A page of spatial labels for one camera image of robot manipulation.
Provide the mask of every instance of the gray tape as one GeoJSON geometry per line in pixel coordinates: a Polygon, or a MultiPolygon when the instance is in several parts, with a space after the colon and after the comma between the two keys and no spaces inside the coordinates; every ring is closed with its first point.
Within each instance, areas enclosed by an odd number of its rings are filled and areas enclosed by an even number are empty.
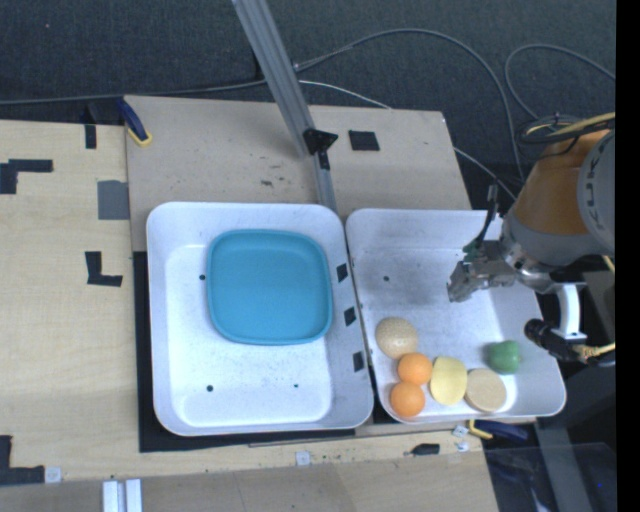
{"type": "Polygon", "coordinates": [[[129,219],[129,184],[117,180],[98,182],[98,219],[129,219]]]}

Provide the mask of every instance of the white tray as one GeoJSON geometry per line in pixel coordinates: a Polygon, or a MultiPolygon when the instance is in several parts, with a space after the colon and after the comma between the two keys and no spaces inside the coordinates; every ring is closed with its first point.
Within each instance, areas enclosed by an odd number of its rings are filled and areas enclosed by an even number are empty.
{"type": "Polygon", "coordinates": [[[373,389],[362,364],[364,335],[350,272],[342,272],[348,267],[344,228],[331,210],[165,203],[147,220],[147,252],[153,400],[165,428],[183,436],[340,429],[369,417],[373,389]],[[320,244],[334,305],[324,337],[259,346],[217,333],[207,308],[207,249],[236,229],[292,231],[320,244]]]}
{"type": "MultiPolygon", "coordinates": [[[[452,304],[446,283],[462,247],[480,232],[486,212],[364,209],[351,214],[346,232],[365,336],[381,403],[396,420],[409,424],[471,418],[551,416],[565,403],[565,386],[556,359],[524,336],[524,325],[540,318],[535,293],[516,283],[509,288],[477,291],[452,304]],[[464,400],[438,404],[429,394],[424,410],[411,419],[398,417],[389,391],[398,381],[396,363],[378,348],[375,328],[385,317],[398,316],[418,330],[419,350],[460,359],[467,369],[487,367],[483,347],[514,339],[522,362],[515,375],[503,376],[507,402],[497,412],[481,413],[464,400]]],[[[487,239],[496,239],[500,220],[487,239]]]]}

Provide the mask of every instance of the orange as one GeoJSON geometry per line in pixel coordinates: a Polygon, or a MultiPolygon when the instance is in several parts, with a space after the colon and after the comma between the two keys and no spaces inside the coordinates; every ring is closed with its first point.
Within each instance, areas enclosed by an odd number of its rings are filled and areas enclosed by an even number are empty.
{"type": "Polygon", "coordinates": [[[391,408],[400,416],[416,416],[427,403],[422,388],[411,382],[398,382],[389,395],[391,408]]]}
{"type": "Polygon", "coordinates": [[[400,358],[397,372],[400,380],[421,386],[431,379],[433,364],[431,363],[431,359],[424,354],[411,352],[400,358]]]}

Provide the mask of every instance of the dark background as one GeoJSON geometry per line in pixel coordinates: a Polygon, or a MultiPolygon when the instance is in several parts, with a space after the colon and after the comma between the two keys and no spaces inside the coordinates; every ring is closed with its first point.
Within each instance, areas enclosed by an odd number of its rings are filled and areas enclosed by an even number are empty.
{"type": "MultiPolygon", "coordinates": [[[[526,175],[533,160],[521,156],[518,169],[514,129],[556,113],[585,118],[616,110],[614,0],[270,0],[269,6],[294,63],[381,31],[429,31],[376,37],[299,76],[393,108],[443,112],[454,146],[516,193],[520,171],[526,175]]],[[[0,119],[82,122],[90,106],[95,121],[116,124],[115,99],[124,94],[272,101],[265,86],[194,92],[256,76],[230,0],[5,0],[0,20],[0,119]]],[[[302,87],[310,104],[371,106],[328,88],[302,87]]],[[[491,178],[458,158],[472,206],[485,207],[491,178]]],[[[500,200],[510,205],[507,195],[500,200]]],[[[615,450],[615,424],[613,406],[571,435],[615,450]]]]}

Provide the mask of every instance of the black clamp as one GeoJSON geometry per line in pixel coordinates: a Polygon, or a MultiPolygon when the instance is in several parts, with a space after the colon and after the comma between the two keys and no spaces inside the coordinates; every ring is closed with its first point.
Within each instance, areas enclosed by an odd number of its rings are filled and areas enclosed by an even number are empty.
{"type": "Polygon", "coordinates": [[[338,140],[338,136],[335,133],[323,132],[316,130],[315,128],[307,128],[302,137],[307,145],[310,155],[318,155],[320,161],[320,167],[325,170],[330,170],[329,157],[327,156],[327,149],[338,140]]]}

